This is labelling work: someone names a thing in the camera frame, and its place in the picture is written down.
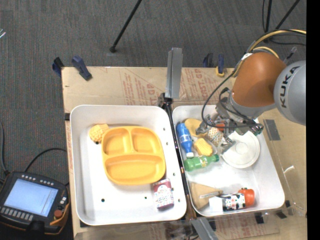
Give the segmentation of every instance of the blue bottle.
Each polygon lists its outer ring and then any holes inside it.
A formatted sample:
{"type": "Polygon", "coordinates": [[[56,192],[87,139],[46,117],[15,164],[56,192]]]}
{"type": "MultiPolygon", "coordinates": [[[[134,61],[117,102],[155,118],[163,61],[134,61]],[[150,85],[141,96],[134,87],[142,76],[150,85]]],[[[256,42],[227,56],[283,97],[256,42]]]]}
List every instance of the blue bottle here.
{"type": "Polygon", "coordinates": [[[186,158],[193,158],[195,156],[191,150],[193,141],[185,123],[184,122],[179,123],[176,126],[176,131],[177,131],[178,138],[180,140],[180,144],[185,151],[186,158]]]}

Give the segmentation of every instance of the gray carpet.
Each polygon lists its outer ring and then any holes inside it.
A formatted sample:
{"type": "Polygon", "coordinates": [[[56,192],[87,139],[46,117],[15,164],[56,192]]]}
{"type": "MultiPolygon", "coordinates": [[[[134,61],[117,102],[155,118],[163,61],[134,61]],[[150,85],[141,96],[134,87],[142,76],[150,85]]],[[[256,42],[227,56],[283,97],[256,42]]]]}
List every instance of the gray carpet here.
{"type": "MultiPolygon", "coordinates": [[[[202,67],[213,53],[233,68],[248,46],[265,33],[269,0],[142,0],[116,40],[138,0],[0,0],[0,121],[4,128],[7,170],[22,171],[41,151],[66,148],[61,78],[55,58],[72,67],[79,55],[87,66],[166,67],[168,51],[182,48],[183,67],[202,67]]],[[[269,31],[296,0],[272,0],[269,31]]],[[[307,0],[300,0],[280,29],[307,30],[307,0]]],[[[290,62],[306,59],[306,38],[277,36],[265,45],[290,62]]],[[[66,183],[66,153],[53,150],[29,168],[66,183]]],[[[0,178],[5,174],[1,170],[0,178]]],[[[25,240],[18,230],[0,225],[2,240],[25,240]]],[[[52,240],[71,240],[71,219],[52,240]]]]}

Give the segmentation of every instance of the tomato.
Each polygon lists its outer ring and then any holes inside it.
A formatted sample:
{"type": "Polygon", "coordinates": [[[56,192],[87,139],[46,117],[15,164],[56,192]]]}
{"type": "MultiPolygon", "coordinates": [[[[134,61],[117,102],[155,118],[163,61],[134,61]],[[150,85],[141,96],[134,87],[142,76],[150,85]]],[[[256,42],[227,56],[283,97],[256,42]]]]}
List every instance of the tomato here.
{"type": "Polygon", "coordinates": [[[255,191],[253,189],[243,187],[238,192],[244,194],[246,207],[252,206],[255,203],[255,191]]]}

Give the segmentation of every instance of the yellow plate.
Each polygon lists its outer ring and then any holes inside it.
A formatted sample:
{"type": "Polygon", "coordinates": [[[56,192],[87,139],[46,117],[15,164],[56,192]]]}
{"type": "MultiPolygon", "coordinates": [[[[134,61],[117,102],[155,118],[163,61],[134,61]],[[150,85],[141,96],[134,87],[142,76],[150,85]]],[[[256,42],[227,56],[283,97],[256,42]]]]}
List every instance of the yellow plate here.
{"type": "Polygon", "coordinates": [[[101,146],[105,174],[116,184],[150,184],[166,172],[161,141],[149,128],[110,128],[103,134],[101,146]]]}

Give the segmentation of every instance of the green bottle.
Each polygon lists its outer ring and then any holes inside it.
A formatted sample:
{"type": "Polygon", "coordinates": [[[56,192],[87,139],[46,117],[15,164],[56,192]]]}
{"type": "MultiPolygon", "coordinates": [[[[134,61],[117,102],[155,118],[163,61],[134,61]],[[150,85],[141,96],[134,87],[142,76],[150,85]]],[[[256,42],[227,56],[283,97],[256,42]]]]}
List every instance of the green bottle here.
{"type": "Polygon", "coordinates": [[[187,172],[191,172],[194,169],[206,167],[211,162],[218,162],[219,159],[220,158],[217,154],[213,154],[210,156],[200,155],[193,158],[187,158],[183,161],[184,170],[186,170],[187,172]]]}

